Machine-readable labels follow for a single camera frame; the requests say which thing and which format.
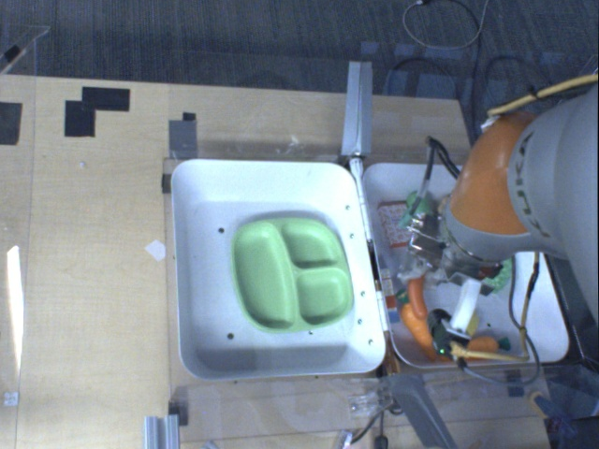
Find white red and blue packet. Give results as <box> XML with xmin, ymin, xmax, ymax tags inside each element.
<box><xmin>378</xmin><ymin>270</ymin><xmax>402</xmax><ymax>329</ymax></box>

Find large orange carrot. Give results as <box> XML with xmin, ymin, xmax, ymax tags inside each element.
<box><xmin>399</xmin><ymin>300</ymin><xmax>440</xmax><ymax>362</ymax></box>

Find red and white carton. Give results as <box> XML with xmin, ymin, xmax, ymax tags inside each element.
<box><xmin>377</xmin><ymin>200</ymin><xmax>414</xmax><ymax>251</ymax></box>

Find thin black and white rod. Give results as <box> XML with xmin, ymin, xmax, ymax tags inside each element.
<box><xmin>349</xmin><ymin>155</ymin><xmax>390</xmax><ymax>332</ymax></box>

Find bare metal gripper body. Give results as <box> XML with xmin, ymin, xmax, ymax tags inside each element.
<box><xmin>405</xmin><ymin>211</ymin><xmax>463</xmax><ymax>273</ymax></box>

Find white plastic tray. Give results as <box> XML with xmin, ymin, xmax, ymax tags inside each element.
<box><xmin>362</xmin><ymin>162</ymin><xmax>571</xmax><ymax>369</ymax></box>
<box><xmin>169</xmin><ymin>158</ymin><xmax>387</xmax><ymax>383</ymax></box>

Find small orange carrot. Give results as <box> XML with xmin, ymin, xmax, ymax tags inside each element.
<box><xmin>466</xmin><ymin>335</ymin><xmax>512</xmax><ymax>354</ymax></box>

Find green broccoli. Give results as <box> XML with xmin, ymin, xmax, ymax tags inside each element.
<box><xmin>484</xmin><ymin>258</ymin><xmax>515</xmax><ymax>292</ymax></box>

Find green divided plate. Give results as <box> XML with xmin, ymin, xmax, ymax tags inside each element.
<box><xmin>230</xmin><ymin>218</ymin><xmax>355</xmax><ymax>333</ymax></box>

